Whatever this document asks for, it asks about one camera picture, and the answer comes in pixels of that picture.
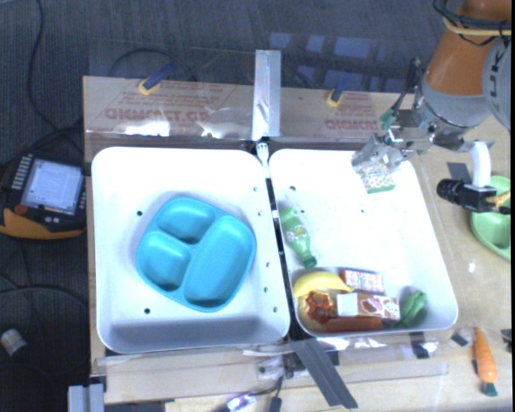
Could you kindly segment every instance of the orange carrot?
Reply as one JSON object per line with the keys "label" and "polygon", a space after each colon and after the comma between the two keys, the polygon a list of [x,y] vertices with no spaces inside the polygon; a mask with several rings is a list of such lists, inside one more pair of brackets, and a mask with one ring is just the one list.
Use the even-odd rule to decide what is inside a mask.
{"label": "orange carrot", "polygon": [[475,327],[475,360],[477,364],[477,374],[486,384],[485,393],[491,397],[497,395],[494,388],[494,381],[498,378],[498,367],[488,346],[486,337],[478,327]]}

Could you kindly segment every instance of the table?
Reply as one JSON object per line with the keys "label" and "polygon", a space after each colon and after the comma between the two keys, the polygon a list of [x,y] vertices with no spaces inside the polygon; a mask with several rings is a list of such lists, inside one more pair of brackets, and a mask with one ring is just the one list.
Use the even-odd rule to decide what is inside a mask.
{"label": "table", "polygon": [[[324,90],[301,90],[292,95],[321,102]],[[91,96],[85,90],[85,100]],[[371,114],[379,117],[397,94],[367,94]],[[493,173],[511,177],[511,139],[495,118],[489,118],[466,135],[466,140],[495,139],[491,148]],[[366,139],[359,136],[354,145]],[[118,139],[86,134],[86,162]],[[161,140],[124,136],[121,144],[161,145]],[[453,329],[424,335],[435,347],[427,359],[417,359],[409,350],[407,335],[379,336],[375,344],[364,341],[363,349],[348,348],[339,353],[337,367],[342,379],[364,411],[465,411],[512,409],[512,354],[507,351],[502,330],[512,328],[511,263],[481,244],[470,230],[470,214],[435,194],[436,184],[450,178],[447,162],[470,167],[468,154],[455,154],[431,148],[413,157],[427,202],[433,228],[445,259],[459,307]],[[245,354],[241,348],[210,348],[138,355],[108,355],[95,326],[95,261],[91,178],[88,188],[88,264],[90,290],[90,330],[92,375],[104,376],[106,404],[164,402],[166,411],[215,410],[228,398],[245,391],[268,391],[274,387],[271,374],[275,358]],[[480,381],[472,366],[472,347],[451,339],[478,325],[487,336],[499,367],[497,397],[480,392]],[[282,411],[318,411],[328,403],[305,372],[284,379],[280,398]],[[270,395],[257,396],[250,411],[267,411]]]}

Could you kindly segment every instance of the green plate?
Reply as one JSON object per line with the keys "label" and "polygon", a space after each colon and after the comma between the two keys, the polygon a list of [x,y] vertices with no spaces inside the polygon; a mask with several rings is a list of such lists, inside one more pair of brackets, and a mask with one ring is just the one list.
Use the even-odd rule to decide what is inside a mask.
{"label": "green plate", "polygon": [[[497,195],[511,189],[511,180],[493,175],[490,185],[496,188]],[[511,198],[508,198],[504,206],[511,208]],[[498,255],[512,260],[512,218],[510,215],[502,215],[498,212],[471,213],[471,230],[473,234],[490,250]]]}

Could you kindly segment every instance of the green bottle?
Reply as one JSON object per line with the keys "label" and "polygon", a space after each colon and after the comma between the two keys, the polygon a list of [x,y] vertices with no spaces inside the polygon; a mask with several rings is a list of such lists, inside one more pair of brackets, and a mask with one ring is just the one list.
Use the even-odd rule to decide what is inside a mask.
{"label": "green bottle", "polygon": [[294,249],[306,269],[317,265],[317,259],[311,254],[311,239],[303,222],[298,217],[294,206],[279,209],[281,227],[284,237]]}

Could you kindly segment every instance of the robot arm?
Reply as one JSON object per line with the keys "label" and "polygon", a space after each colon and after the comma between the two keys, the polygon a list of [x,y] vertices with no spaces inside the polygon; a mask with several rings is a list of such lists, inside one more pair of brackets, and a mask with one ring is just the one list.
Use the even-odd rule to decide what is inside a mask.
{"label": "robot arm", "polygon": [[[385,134],[372,136],[353,166],[383,161],[395,167],[432,145],[469,152],[473,183],[442,180],[438,194],[475,212],[499,210],[489,186],[488,148],[494,141],[466,142],[464,134],[492,115],[511,132],[512,0],[464,0],[456,13],[447,8],[450,1],[433,2],[447,29],[429,65],[423,69],[413,60],[403,92],[380,119]],[[412,88],[412,108],[400,109]]]}

